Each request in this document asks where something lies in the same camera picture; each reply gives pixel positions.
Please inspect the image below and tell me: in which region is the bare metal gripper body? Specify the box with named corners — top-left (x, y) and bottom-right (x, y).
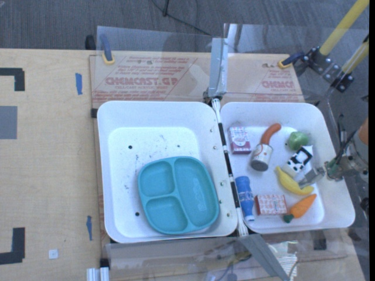
top-left (323, 153), bottom-right (357, 183)

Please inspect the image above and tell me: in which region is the yellow banana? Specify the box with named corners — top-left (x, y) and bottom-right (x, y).
top-left (274, 166), bottom-right (315, 196)

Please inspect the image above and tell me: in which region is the black and white milk carton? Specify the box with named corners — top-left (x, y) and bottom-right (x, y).
top-left (281, 145), bottom-right (314, 178)

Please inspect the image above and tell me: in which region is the orange carrot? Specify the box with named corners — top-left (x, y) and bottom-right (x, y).
top-left (282, 194), bottom-right (318, 224)

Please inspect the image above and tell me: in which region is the white plastic tray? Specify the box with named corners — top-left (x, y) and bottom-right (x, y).
top-left (96, 100), bottom-right (238, 244)
top-left (219, 101), bottom-right (356, 234)

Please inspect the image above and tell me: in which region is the green toy apple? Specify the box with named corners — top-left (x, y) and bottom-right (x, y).
top-left (287, 131), bottom-right (309, 151)

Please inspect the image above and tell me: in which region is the orange and white packet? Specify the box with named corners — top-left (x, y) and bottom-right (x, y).
top-left (254, 194), bottom-right (288, 216)

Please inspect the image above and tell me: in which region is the white and orange can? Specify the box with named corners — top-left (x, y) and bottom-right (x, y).
top-left (250, 143), bottom-right (274, 172)

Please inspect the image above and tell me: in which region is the orange sausage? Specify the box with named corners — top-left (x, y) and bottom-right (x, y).
top-left (260, 123), bottom-right (282, 145)

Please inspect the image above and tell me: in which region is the blue bottle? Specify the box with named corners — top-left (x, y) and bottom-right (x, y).
top-left (234, 176), bottom-right (255, 222)

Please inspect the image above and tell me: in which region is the red and white carton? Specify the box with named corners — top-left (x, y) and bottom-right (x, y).
top-left (227, 126), bottom-right (253, 155)

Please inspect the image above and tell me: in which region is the blue divided plate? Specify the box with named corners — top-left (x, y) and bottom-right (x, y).
top-left (137, 156), bottom-right (220, 235)

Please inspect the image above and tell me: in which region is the brown cardboard board red print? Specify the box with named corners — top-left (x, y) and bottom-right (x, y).
top-left (89, 51), bottom-right (350, 262)

